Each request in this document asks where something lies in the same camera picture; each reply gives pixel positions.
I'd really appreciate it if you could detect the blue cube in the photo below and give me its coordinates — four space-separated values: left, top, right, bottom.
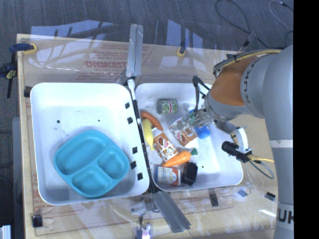
194 125 211 140

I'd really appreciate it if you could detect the green patterned can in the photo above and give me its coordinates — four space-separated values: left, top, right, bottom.
157 98 179 115

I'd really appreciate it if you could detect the orange carrot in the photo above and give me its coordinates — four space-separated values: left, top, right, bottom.
161 147 199 168

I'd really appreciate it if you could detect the brown cardboard board red print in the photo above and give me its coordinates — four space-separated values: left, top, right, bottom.
16 33 278 239

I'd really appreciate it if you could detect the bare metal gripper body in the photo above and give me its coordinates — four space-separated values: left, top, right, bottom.
190 108 221 128

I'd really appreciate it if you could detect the orange and white carton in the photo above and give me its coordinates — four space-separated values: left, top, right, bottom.
168 117 198 148
152 130 179 163

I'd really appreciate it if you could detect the orange sausage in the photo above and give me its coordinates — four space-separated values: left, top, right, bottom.
140 110 164 132

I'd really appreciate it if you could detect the black box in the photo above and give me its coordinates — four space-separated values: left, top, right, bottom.
181 161 199 186

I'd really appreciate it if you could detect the blue divided plate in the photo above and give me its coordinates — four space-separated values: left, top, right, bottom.
53 129 131 199

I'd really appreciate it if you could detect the yellow banana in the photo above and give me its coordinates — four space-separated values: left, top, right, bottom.
142 118 156 151

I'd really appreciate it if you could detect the black cylinder on white bracket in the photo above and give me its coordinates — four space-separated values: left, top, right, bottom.
221 126 253 163

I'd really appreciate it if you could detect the white plastic tray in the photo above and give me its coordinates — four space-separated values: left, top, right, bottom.
134 82 244 192
29 82 151 206

